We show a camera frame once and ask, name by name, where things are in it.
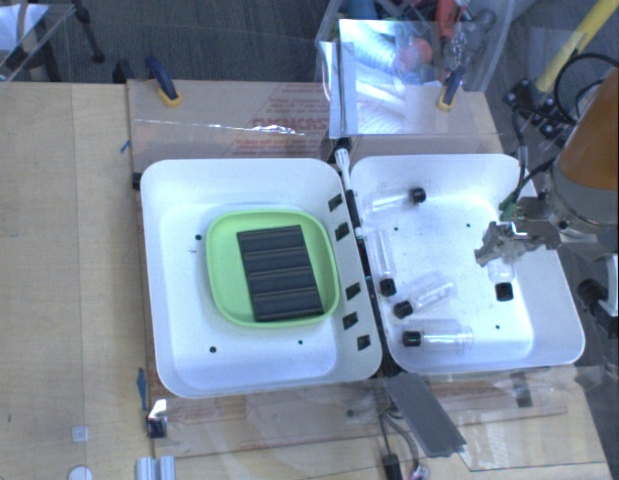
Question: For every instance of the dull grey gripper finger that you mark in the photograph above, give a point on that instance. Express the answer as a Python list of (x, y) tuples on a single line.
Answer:
[(511, 249), (489, 248)]

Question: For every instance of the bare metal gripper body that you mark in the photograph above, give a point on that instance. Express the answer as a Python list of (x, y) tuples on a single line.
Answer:
[(539, 225)]

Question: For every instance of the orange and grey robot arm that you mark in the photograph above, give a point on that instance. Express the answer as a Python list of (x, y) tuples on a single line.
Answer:
[(589, 143)]

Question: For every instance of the clear plastic bottle black cap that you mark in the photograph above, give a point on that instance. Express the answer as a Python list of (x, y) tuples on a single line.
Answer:
[(503, 291), (412, 338), (403, 309), (417, 195), (387, 287)]

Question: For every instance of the white plastic tray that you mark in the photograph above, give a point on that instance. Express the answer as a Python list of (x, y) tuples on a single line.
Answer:
[(489, 328), (189, 318)]

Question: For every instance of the grey flat plate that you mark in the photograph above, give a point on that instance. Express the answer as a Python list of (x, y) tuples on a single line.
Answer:
[(424, 418)]

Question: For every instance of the black ribbed rack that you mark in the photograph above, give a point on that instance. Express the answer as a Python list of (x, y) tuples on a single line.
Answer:
[(281, 273)]

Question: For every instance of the clear plastic storage bin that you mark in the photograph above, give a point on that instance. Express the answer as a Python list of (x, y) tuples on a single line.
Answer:
[(419, 28)]

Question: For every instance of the green plate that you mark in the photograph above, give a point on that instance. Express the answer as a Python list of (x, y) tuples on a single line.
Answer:
[(224, 268)]

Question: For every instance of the black cylinder on white bracket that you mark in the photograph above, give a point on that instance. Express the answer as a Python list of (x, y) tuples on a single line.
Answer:
[(593, 294)]

